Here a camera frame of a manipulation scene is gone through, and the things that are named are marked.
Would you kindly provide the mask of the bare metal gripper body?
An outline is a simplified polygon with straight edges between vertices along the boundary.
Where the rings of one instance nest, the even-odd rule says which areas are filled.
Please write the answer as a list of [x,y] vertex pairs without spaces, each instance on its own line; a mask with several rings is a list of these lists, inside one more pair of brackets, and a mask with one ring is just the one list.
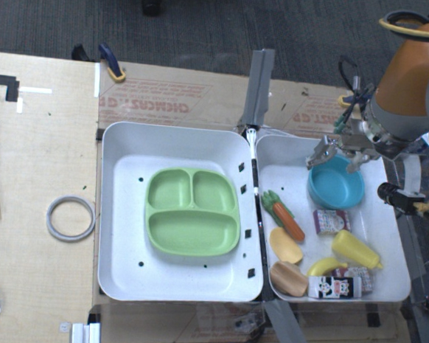
[[355,118],[349,112],[338,120],[336,134],[336,144],[348,157],[366,155],[374,160],[381,155],[380,143],[386,137],[386,131],[375,118],[366,115]]

